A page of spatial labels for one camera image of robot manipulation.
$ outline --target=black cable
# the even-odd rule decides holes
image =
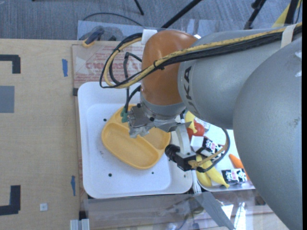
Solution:
[[[116,78],[113,75],[113,61],[111,62],[110,67],[109,67],[109,74],[110,74],[110,78],[112,79],[112,81],[114,83],[116,83],[116,84],[120,83],[120,81],[117,81]]]
[[[129,53],[126,53],[125,54],[125,58],[124,58],[124,63],[123,63],[125,79],[127,79],[129,77],[128,76],[128,71],[127,71],[128,58],[129,58]],[[126,92],[127,92],[127,94],[126,94],[127,96],[126,96],[125,112],[127,113],[128,112],[128,105],[129,105],[129,102],[128,102],[128,99],[129,99],[129,87],[126,89]]]
[[[140,92],[141,91],[141,86],[138,86],[134,89],[134,91],[132,91],[132,93],[130,94],[130,96],[128,97],[128,99],[126,100],[126,105],[127,107],[129,106],[129,102],[130,100],[132,99],[132,97],[137,93],[137,92]]]
[[[300,32],[302,32],[302,26],[296,27],[294,29],[294,35]],[[207,57],[216,56],[216,55],[229,54],[229,53],[234,53],[234,52],[250,49],[253,47],[257,47],[260,45],[264,45],[264,44],[268,44],[268,43],[272,43],[274,41],[280,40],[282,38],[282,34],[283,34],[282,32],[277,32],[273,34],[265,34],[260,37],[253,38],[253,39],[243,41],[243,42],[236,42],[233,44],[228,44],[226,46],[217,46],[213,48],[208,48],[204,50],[198,50],[195,52],[186,53],[184,55],[177,56],[177,57],[174,57],[174,58],[171,58],[165,61],[164,63],[160,64],[159,66],[151,70],[149,73],[144,75],[140,80],[142,80],[144,77],[148,76],[149,74],[153,73],[154,71],[158,69],[162,69],[163,67],[170,65],[170,64],[193,60],[193,59],[199,59],[199,58],[207,58]],[[130,81],[135,76],[142,73],[143,71],[144,69],[142,71],[137,72],[133,76],[130,76],[128,79],[122,81],[121,83],[115,84],[113,86],[106,86],[103,88],[116,88],[124,83],[127,83],[128,81]]]
[[[119,51],[119,48],[120,48],[123,44],[128,43],[128,42],[130,42],[130,41],[133,41],[134,39],[137,39],[137,38],[140,38],[140,37],[142,37],[142,33],[132,34],[132,35],[130,35],[130,36],[124,38],[124,39],[117,45],[117,47],[113,50],[112,54],[111,54],[111,55],[108,57],[108,59],[106,60],[106,63],[110,60],[111,56],[112,56],[116,51]],[[102,78],[103,78],[105,69],[106,69],[106,67],[104,66],[104,67],[102,68],[102,71],[101,71],[101,74],[100,74],[100,78],[99,78],[99,85],[100,85],[101,88],[105,88],[105,86],[102,86]]]
[[[136,58],[139,62],[142,62],[142,59],[140,57],[138,57],[137,55],[130,53],[130,52],[127,52],[127,53],[129,54],[129,56]]]
[[[118,14],[118,13],[97,12],[97,13],[92,13],[92,14],[90,14],[90,15],[84,17],[82,20],[85,21],[85,20],[88,19],[89,17],[94,16],[94,15],[98,15],[98,14],[110,14],[110,15],[116,15],[116,16],[119,16],[119,17],[123,17],[123,18],[125,18],[125,19],[127,19],[127,20],[130,20],[130,21],[136,23],[137,25],[139,25],[139,26],[145,28],[145,26],[143,26],[142,24],[138,23],[137,21],[135,21],[135,20],[133,20],[133,19],[127,17],[127,16]]]

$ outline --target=banana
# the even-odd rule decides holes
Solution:
[[[196,156],[196,161],[201,161],[201,155],[197,155]],[[209,176],[207,175],[207,173],[201,173],[196,171],[196,175],[197,175],[197,179],[200,182],[201,185],[205,186],[205,187],[211,187],[212,183],[211,183],[211,179],[209,178]]]
[[[206,161],[202,167],[204,169],[207,169],[209,166],[212,165],[212,162],[209,160],[209,161]],[[222,184],[224,185],[226,188],[229,188],[229,184],[226,183],[226,181],[224,180],[223,176],[221,173],[219,173],[217,171],[216,168],[212,167],[211,169],[209,169],[207,172],[207,175],[210,177],[211,180],[215,181],[216,183],[218,184]]]
[[[188,111],[184,120],[186,123],[191,122],[188,128],[191,128],[193,130],[193,133],[196,133],[197,129],[194,126],[194,118],[195,116],[190,111]]]

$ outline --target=gray carpet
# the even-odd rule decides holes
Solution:
[[[126,16],[144,26],[161,27],[192,0],[0,0],[0,38],[76,40],[78,21],[97,12]],[[169,28],[182,29],[189,19],[244,27],[253,12],[255,0],[203,0]],[[291,0],[267,0],[254,21],[254,27],[272,25]],[[298,22],[302,21],[302,8]],[[101,14],[87,21],[136,25],[118,15]]]

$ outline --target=yellow divided tray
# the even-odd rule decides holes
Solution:
[[[153,127],[146,136],[131,138],[128,123],[121,122],[121,111],[122,108],[118,109],[104,126],[102,143],[115,157],[136,169],[153,167],[163,155],[171,134]]]

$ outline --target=orange carrot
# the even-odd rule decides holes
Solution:
[[[240,169],[240,168],[241,168],[241,169],[244,169],[244,166],[243,166],[243,163],[242,163],[241,159],[237,158],[234,154],[229,154],[228,156],[229,156],[229,158],[230,158],[232,164],[234,165],[234,167],[235,167],[236,169]],[[245,170],[245,169],[244,169],[244,171],[245,171],[245,174],[246,174],[247,179],[249,180],[249,176],[248,176],[248,174],[246,173],[246,170]]]

